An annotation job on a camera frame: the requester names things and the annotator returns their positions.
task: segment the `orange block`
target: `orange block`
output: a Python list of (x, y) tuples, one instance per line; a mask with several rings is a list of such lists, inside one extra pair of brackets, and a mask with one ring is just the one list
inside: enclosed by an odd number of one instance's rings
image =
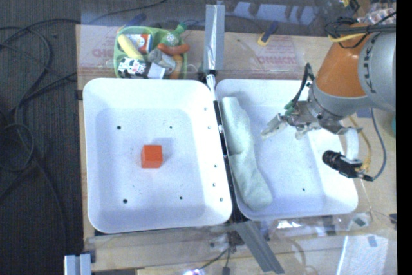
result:
[(140, 156), (144, 169), (158, 169), (163, 162), (162, 146), (145, 144)]

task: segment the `gray floor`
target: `gray floor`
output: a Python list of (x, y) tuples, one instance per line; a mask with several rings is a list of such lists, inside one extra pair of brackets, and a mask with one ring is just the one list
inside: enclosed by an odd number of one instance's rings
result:
[[(206, 4), (219, 0), (167, 0), (144, 10), (147, 22), (163, 28), (172, 28), (184, 16), (201, 22)], [(321, 8), (336, 0), (309, 0)], [(55, 18), (89, 23), (108, 12), (136, 8), (159, 0), (0, 0), (0, 27), (25, 27)], [(108, 15), (95, 24), (122, 24), (141, 10)], [(321, 12), (322, 20), (335, 14), (332, 6)], [(263, 28), (270, 21), (257, 20)], [(38, 35), (20, 33), (7, 44), (28, 52), (0, 48), (0, 104), (12, 109), (23, 93), (31, 88), (36, 77), (47, 65), (35, 86), (38, 90), (60, 75), (76, 71), (76, 44), (74, 21), (54, 21), (39, 24), (32, 30), (41, 33), (50, 44), (53, 56), (46, 59), (46, 47)], [(226, 30), (261, 32), (259, 25), (246, 20), (227, 18)], [(193, 28), (202, 29), (201, 24)], [(3, 43), (16, 29), (1, 29)], [(278, 33), (323, 35), (316, 27), (284, 24)], [(73, 82), (59, 83), (55, 88), (24, 103), (16, 121), (30, 128), (35, 141), (33, 171), (10, 173), (0, 169), (0, 273), (1, 274), (61, 274), (62, 256), (79, 254), (82, 246), (82, 209), (79, 166), (78, 111)], [(13, 157), (24, 161), (21, 146), (10, 150)], [(57, 201), (61, 205), (59, 212)]]

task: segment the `white tray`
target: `white tray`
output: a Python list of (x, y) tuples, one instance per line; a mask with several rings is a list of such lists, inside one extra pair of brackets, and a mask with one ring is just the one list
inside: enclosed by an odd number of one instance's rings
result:
[[(105, 233), (217, 225), (232, 212), (211, 93), (197, 81), (105, 79), (83, 91), (88, 215)], [(161, 144), (159, 169), (142, 169)]]
[[(275, 220), (345, 214), (356, 209), (358, 195), (352, 179), (345, 178), (322, 161), (326, 150), (342, 152), (337, 135), (324, 129), (296, 140), (288, 126), (263, 141), (260, 132), (295, 96), (301, 81), (225, 79), (216, 87), (218, 100), (236, 97), (247, 112), (255, 142), (256, 162), (266, 180), (273, 202), (253, 211), (235, 192), (239, 210), (251, 220)], [(307, 98), (305, 89), (301, 95)]]

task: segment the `green container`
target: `green container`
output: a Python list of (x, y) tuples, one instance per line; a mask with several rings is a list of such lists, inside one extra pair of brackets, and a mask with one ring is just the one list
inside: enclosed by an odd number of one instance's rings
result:
[[(115, 75), (118, 78), (121, 78), (121, 76), (117, 72), (118, 65), (120, 64), (120, 60), (123, 57), (127, 57), (127, 54), (123, 52), (123, 50), (120, 48), (117, 38), (120, 34), (126, 34), (126, 35), (133, 35), (137, 33), (148, 33), (152, 36), (153, 38), (153, 43), (152, 43), (152, 49), (156, 48), (157, 45), (160, 43), (160, 40), (162, 39), (163, 36), (165, 36), (167, 33), (169, 33), (169, 30), (164, 30), (164, 29), (158, 29), (158, 28), (150, 28), (146, 26), (127, 26), (123, 29), (121, 29), (116, 36), (115, 40), (115, 52), (113, 56), (113, 66), (115, 69)], [(183, 63), (182, 63), (182, 70), (179, 75), (179, 79), (184, 79), (186, 78), (186, 73), (187, 73), (187, 54), (182, 54), (183, 56)]]

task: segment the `wooden table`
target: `wooden table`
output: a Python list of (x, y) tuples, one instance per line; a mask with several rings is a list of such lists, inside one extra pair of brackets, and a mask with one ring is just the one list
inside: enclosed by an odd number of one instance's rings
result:
[[(113, 46), (111, 43), (114, 42), (113, 31), (115, 30), (114, 28), (106, 27), (77, 26), (78, 89), (80, 91), (91, 79), (115, 76), (113, 68), (110, 68), (110, 47)], [(93, 31), (96, 31), (96, 39), (93, 38)], [(191, 45), (188, 58), (190, 63), (189, 70), (192, 72), (188, 74), (188, 78), (195, 79), (198, 76), (195, 71), (199, 70), (203, 60), (204, 32), (185, 32), (183, 37), (185, 42)], [(273, 36), (273, 42), (281, 42), (282, 38), (284, 38), (283, 42), (285, 44), (283, 45), (292, 45), (294, 53), (292, 57), (294, 57), (295, 62), (288, 63), (289, 65), (286, 65), (286, 69), (283, 66), (280, 70), (267, 71), (265, 68), (267, 69), (269, 66), (265, 66), (265, 60), (262, 61), (262, 57), (267, 56), (268, 53), (266, 50), (263, 50), (262, 46), (257, 44), (258, 37), (258, 35), (246, 33), (225, 34), (225, 68), (230, 68), (230, 70), (219, 73), (217, 76), (218, 80), (231, 76), (234, 73), (237, 74), (237, 77), (300, 79), (303, 74), (304, 63), (309, 62), (314, 72), (317, 72), (324, 56), (332, 45), (325, 37)], [(103, 45), (102, 47), (106, 47), (107, 50), (99, 48), (99, 43)], [(100, 63), (99, 67), (91, 65), (93, 57), (90, 57), (92, 51), (89, 46), (86, 47), (89, 50), (89, 59), (85, 60), (84, 54), (82, 54), (82, 52), (84, 53), (84, 45), (91, 44), (97, 45), (96, 47), (98, 48), (94, 48), (94, 50), (100, 50), (93, 51), (97, 55), (96, 60)], [(378, 222), (373, 222), (368, 226), (366, 232), (385, 231), (387, 229), (385, 226), (389, 223), (387, 215), (396, 212), (396, 140), (391, 131), (392, 115), (383, 111), (376, 111), (376, 116), (386, 144), (388, 163), (386, 171), (379, 179), (379, 182), (371, 183), (356, 180), (355, 183), (361, 195), (359, 209), (370, 210), (375, 215), (382, 215), (381, 218), (378, 217)], [(374, 151), (371, 171), (372, 174), (376, 173), (382, 162), (379, 140), (376, 137), (370, 119), (357, 117), (356, 119), (359, 125), (364, 127), (364, 132), (370, 139), (372, 150)], [(230, 228), (226, 225), (213, 228), (168, 229), (96, 236), (95, 230), (89, 222), (87, 212), (86, 146), (81, 100), (79, 100), (79, 123), (84, 242), (85, 251), (93, 251), (93, 259), (95, 261), (92, 263), (93, 272), (136, 269), (137, 274), (172, 273), (173, 269), (182, 270), (182, 267), (195, 267), (209, 259), (213, 259), (219, 254), (221, 237), (227, 231), (230, 231)], [(365, 149), (365, 145), (361, 144), (360, 149)], [(322, 261), (324, 254), (319, 253), (323, 249), (328, 249), (329, 257), (325, 260), (332, 263), (332, 268), (338, 264), (344, 236), (325, 235), (325, 237), (321, 237), (322, 235), (314, 235), (313, 233), (298, 235), (300, 235), (299, 244), (303, 250), (316, 255), (322, 267), (326, 267), (325, 265), (328, 264)], [(269, 243), (274, 253), (283, 254), (286, 259), (289, 258), (287, 257), (289, 255), (288, 252), (295, 251), (290, 239), (281, 237), (277, 233), (271, 236)], [(258, 264), (254, 261), (247, 248), (239, 247), (237, 253), (232, 258), (234, 258), (232, 260), (235, 260), (232, 262), (236, 262), (236, 265), (238, 265), (236, 274), (260, 274)]]

